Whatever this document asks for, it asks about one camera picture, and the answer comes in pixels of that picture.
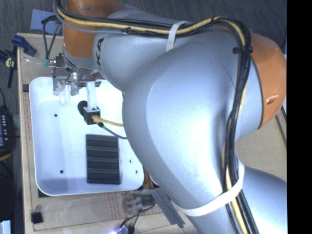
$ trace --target white strap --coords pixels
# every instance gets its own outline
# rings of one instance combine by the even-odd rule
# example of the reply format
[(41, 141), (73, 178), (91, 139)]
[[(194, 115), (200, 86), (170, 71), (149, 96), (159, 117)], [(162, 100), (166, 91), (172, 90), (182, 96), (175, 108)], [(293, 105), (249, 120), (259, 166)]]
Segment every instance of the white strap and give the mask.
[(195, 208), (195, 209), (183, 209), (177, 205), (176, 206), (187, 216), (203, 216), (203, 215), (209, 214), (215, 211), (216, 209), (219, 209), (220, 207), (230, 203), (231, 201), (235, 199), (235, 197), (238, 195), (240, 190), (243, 188), (244, 173), (245, 173), (245, 166), (242, 162), (239, 161), (238, 181), (228, 191), (220, 194), (218, 197), (216, 197), (209, 203), (201, 207)]
[(185, 24), (185, 23), (187, 23), (187, 21), (179, 21), (175, 23), (174, 25), (172, 25), (169, 35), (168, 35), (166, 52), (174, 48), (175, 40), (176, 40), (176, 32), (178, 28), (180, 27), (180, 25)]

